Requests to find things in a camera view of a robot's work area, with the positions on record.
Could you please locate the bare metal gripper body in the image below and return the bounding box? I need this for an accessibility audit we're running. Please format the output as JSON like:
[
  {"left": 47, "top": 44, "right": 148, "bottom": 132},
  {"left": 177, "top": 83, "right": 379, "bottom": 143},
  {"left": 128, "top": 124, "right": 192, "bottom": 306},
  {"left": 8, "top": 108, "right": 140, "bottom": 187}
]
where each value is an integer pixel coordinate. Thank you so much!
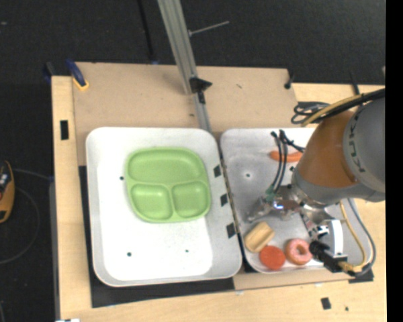
[{"left": 261, "top": 186, "right": 327, "bottom": 221}]

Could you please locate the tan bread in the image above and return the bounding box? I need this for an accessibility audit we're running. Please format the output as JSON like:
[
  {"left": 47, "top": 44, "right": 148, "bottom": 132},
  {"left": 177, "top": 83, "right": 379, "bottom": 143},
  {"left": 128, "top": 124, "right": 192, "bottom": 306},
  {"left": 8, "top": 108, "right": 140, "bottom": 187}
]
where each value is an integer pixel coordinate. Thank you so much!
[{"left": 244, "top": 221, "right": 275, "bottom": 254}]

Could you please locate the pink doughnut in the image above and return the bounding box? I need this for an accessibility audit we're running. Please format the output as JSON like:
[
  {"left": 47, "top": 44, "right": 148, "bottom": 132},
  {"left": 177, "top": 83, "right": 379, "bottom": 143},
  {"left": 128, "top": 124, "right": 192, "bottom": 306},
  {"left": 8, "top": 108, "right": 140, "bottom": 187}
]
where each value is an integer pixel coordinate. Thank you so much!
[{"left": 284, "top": 239, "right": 314, "bottom": 266}]

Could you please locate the red round biscuit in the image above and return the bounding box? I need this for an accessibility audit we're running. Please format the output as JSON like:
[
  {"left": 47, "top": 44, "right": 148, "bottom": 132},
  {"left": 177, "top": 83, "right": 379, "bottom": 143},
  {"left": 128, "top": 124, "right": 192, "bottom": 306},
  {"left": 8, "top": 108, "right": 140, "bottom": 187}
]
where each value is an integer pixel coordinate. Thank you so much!
[{"left": 259, "top": 246, "right": 286, "bottom": 270}]

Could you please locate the orange sausage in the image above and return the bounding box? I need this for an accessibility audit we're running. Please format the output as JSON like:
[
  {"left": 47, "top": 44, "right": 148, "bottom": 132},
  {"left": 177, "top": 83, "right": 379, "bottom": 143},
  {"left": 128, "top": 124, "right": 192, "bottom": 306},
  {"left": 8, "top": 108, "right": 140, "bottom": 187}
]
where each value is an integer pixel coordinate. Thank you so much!
[{"left": 269, "top": 150, "right": 304, "bottom": 163}]

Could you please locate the white plastic tray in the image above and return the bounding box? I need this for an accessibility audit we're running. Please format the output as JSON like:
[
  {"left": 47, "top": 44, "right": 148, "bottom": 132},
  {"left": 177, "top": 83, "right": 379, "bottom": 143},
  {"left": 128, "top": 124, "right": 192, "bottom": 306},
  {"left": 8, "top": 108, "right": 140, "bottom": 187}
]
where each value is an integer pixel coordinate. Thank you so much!
[
  {"left": 85, "top": 127, "right": 243, "bottom": 287},
  {"left": 219, "top": 127, "right": 373, "bottom": 274}
]

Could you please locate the green divided plate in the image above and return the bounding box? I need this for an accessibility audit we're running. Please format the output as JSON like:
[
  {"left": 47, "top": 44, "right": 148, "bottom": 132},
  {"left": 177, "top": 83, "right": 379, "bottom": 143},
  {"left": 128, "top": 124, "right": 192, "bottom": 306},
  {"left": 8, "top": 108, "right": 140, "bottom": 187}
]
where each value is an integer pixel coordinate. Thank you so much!
[{"left": 124, "top": 147, "right": 212, "bottom": 223}]

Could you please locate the brown flat board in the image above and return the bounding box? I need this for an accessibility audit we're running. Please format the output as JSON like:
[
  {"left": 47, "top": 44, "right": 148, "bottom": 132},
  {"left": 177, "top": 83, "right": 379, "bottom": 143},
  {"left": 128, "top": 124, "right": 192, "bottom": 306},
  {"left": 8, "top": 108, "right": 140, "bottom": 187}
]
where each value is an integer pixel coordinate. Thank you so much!
[{"left": 72, "top": 61, "right": 373, "bottom": 291}]

